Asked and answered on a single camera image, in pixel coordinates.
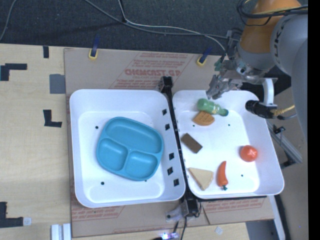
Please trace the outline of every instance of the yellow and blue clip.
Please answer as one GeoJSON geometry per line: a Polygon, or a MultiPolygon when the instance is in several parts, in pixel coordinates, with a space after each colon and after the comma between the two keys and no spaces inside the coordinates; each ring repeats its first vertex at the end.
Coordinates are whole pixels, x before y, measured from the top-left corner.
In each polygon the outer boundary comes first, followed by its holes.
{"type": "Polygon", "coordinates": [[[204,51],[204,53],[197,59],[196,61],[196,64],[199,66],[199,67],[203,67],[207,61],[207,57],[209,55],[209,53],[211,53],[212,51],[212,47],[209,47],[208,49],[206,49],[204,51]]]}
{"type": "Polygon", "coordinates": [[[93,40],[93,46],[89,50],[89,59],[94,61],[98,57],[98,44],[99,44],[100,36],[98,34],[95,35],[93,40]]]}

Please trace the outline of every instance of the dark background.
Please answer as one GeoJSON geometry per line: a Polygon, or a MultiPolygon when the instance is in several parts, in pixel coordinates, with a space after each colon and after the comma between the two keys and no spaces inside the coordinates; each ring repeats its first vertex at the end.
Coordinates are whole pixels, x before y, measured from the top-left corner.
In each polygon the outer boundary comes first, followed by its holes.
{"type": "MultiPolygon", "coordinates": [[[[0,33],[13,1],[0,0],[0,33]]],[[[118,0],[89,1],[123,20],[118,0]]],[[[244,28],[237,13],[238,1],[122,0],[122,3],[126,18],[134,23],[174,26],[225,37],[228,30],[244,28]]],[[[298,1],[302,5],[308,4],[308,0],[298,1]]],[[[174,29],[152,30],[175,32],[174,29]]],[[[153,34],[129,28],[83,0],[17,0],[0,42],[90,48],[96,34],[100,36],[98,47],[102,49],[201,54],[212,47],[212,55],[223,52],[218,44],[203,36],[153,34]]],[[[226,45],[225,39],[217,40],[226,45]]],[[[290,78],[276,68],[270,74],[279,76],[276,93],[290,86],[290,78]]]]}

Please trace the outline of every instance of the red chili pepper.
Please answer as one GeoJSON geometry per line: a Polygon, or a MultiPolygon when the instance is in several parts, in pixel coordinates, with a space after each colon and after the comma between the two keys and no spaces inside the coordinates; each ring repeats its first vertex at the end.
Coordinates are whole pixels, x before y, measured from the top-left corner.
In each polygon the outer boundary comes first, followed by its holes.
{"type": "Polygon", "coordinates": [[[218,186],[223,187],[223,190],[227,190],[226,185],[229,183],[226,177],[226,164],[227,161],[223,161],[218,169],[218,174],[217,174],[217,183],[218,186]]]}

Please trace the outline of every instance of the white tray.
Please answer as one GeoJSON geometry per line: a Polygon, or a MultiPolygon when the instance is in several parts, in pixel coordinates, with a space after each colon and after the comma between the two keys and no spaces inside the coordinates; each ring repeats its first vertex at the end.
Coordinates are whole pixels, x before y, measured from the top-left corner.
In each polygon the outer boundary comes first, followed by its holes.
{"type": "Polygon", "coordinates": [[[193,153],[181,142],[184,165],[190,190],[201,199],[255,197],[279,194],[284,179],[265,119],[248,112],[248,100],[258,100],[251,92],[235,90],[225,92],[221,98],[211,100],[229,110],[228,116],[214,115],[209,126],[195,124],[192,119],[199,112],[197,102],[207,98],[204,90],[181,90],[174,94],[173,105],[179,136],[190,134],[202,145],[193,153]],[[252,145],[258,150],[254,162],[240,158],[240,149],[252,145]],[[227,190],[217,185],[217,170],[226,161],[227,190]],[[194,167],[214,172],[214,179],[206,190],[201,190],[187,168],[194,167]]]}
{"type": "Polygon", "coordinates": [[[82,89],[69,101],[75,195],[90,208],[173,201],[186,190],[168,101],[155,90],[82,89]],[[108,120],[126,117],[156,129],[164,152],[156,173],[134,181],[103,169],[96,158],[108,120]]]}

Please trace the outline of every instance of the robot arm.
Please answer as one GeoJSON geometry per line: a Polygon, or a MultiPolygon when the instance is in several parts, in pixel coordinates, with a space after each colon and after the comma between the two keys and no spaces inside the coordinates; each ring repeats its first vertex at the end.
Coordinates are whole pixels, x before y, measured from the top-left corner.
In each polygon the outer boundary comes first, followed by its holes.
{"type": "Polygon", "coordinates": [[[291,76],[291,87],[301,128],[307,138],[308,6],[297,0],[258,0],[251,13],[240,0],[240,15],[249,18],[240,41],[229,60],[217,61],[206,94],[218,99],[224,92],[239,89],[243,83],[262,85],[263,101],[250,100],[248,111],[274,118],[272,110],[276,78],[264,78],[274,66],[291,76]]]}

